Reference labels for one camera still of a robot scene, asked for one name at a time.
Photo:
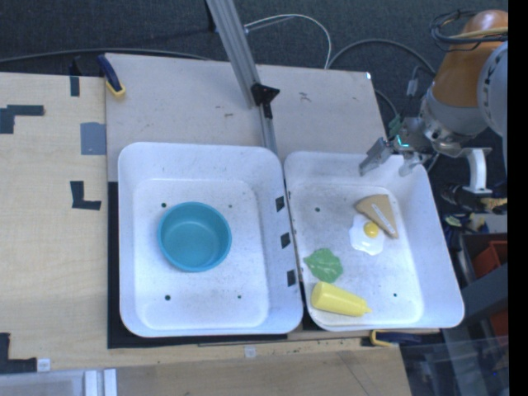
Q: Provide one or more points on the white plastic tray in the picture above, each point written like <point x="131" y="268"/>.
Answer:
<point x="255" y="237"/>
<point x="371" y="279"/>

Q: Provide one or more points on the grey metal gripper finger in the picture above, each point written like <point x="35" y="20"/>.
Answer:
<point x="373" y="157"/>
<point x="409" y="164"/>

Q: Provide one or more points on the green lettuce leaf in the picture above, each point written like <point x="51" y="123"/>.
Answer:
<point x="325" y="265"/>

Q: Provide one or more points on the black cylinder on white bracket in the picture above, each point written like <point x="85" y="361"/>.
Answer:
<point x="477" y="167"/>

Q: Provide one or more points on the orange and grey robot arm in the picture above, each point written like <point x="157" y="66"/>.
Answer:
<point x="462" y="76"/>

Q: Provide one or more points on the yellow squeeze bottle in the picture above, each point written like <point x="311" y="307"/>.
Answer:
<point x="336" y="299"/>

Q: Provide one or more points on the thin black rod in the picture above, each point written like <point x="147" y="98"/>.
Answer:
<point x="296" y="241"/>

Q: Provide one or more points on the white fried egg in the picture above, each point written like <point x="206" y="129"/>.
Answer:
<point x="363" y="241"/>

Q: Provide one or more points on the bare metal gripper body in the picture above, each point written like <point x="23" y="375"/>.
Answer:
<point x="416" y="136"/>

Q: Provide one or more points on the brown sandwich wedge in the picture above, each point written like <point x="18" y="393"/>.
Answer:
<point x="379" y="210"/>

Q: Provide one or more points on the blue bowl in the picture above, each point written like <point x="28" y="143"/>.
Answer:
<point x="194" y="237"/>

